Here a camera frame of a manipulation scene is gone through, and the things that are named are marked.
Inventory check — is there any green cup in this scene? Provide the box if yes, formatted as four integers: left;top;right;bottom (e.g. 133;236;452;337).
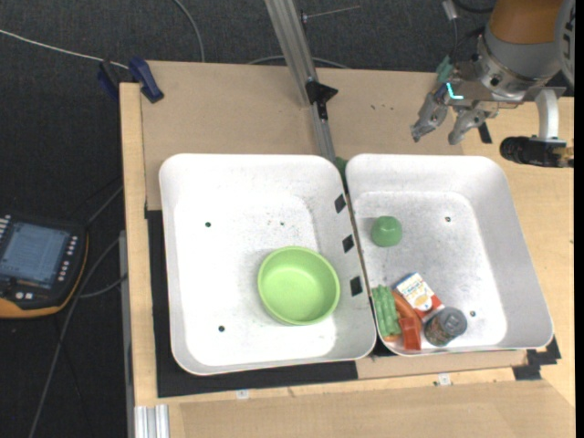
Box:
369;215;404;249

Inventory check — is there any orange toy sausage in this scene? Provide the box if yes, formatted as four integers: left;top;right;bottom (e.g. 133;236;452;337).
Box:
391;289;419;324

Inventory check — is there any dark small can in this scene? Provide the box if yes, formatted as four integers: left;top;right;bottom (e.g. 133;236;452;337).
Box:
423;306;469;348

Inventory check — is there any white plastic tray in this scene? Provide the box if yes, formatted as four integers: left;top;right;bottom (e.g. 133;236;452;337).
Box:
343;152;556;358
157;152;379;377

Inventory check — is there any brown flat board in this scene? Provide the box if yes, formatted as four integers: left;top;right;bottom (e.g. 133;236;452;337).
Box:
139;59;530;381

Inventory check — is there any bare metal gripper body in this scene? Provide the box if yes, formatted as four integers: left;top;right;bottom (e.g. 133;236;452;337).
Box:
444;47;568;107

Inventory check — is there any red toy block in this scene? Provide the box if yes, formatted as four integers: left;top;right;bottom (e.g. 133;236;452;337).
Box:
397;316;423;352

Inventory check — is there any green ridged toy vegetable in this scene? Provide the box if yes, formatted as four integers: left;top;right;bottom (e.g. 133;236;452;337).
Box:
370;284;403;342

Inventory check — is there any green bowl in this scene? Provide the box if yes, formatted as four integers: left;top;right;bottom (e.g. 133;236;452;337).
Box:
256;245;342;328

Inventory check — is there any black cylinder on white bracket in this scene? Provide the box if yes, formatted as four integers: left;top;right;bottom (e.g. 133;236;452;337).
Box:
498;88;575;170

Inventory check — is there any white and yellow carton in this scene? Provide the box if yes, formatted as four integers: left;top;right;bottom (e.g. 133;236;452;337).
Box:
392;271;445;315

